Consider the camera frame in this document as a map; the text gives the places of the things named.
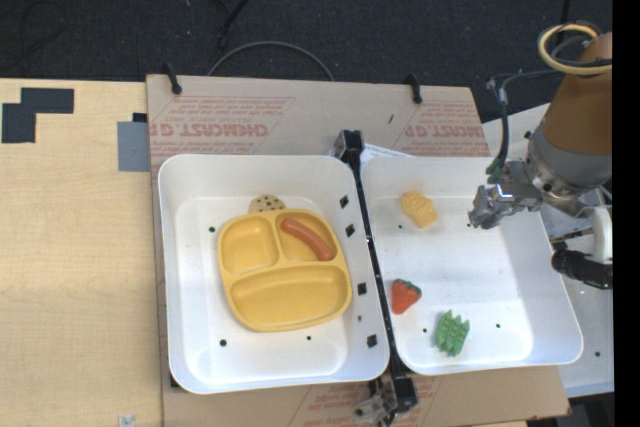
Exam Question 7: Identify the beige chocolate chip biscuit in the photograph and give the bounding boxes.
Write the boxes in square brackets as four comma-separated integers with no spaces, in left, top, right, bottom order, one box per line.
[247,193,288,215]

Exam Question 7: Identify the orange toy sausage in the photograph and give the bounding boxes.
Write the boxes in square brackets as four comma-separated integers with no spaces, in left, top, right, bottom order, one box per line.
[279,216,337,263]

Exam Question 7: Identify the orange toy strawberry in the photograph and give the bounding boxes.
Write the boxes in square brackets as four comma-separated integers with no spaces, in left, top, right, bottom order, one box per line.
[389,278,423,316]

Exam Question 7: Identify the white plastic tray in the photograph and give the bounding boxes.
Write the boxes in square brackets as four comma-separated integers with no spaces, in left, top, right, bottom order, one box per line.
[157,153,392,395]
[360,154,585,377]

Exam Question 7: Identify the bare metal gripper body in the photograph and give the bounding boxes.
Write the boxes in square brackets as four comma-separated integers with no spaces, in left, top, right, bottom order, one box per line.
[498,160,607,218]

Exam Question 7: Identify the thin black rod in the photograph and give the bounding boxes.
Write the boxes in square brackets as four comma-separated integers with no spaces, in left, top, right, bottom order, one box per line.
[346,153,407,382]

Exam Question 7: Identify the yellow toy cupcake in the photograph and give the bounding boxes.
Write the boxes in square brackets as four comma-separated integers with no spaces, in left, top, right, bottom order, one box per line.
[400,190,440,230]

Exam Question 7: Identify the black cylinder on white bracket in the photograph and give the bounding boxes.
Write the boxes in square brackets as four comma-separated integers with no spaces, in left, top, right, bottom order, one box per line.
[550,204,614,291]

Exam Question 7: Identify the green toy pea pods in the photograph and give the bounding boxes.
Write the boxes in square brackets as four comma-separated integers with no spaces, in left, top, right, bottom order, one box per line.
[433,309,472,358]

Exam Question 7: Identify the brown cardboard board red print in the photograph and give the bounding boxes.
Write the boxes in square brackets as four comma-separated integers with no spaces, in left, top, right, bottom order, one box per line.
[144,73,572,427]

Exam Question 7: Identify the yellow divided plate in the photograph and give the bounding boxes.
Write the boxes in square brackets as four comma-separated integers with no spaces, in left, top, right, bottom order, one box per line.
[216,207,354,334]

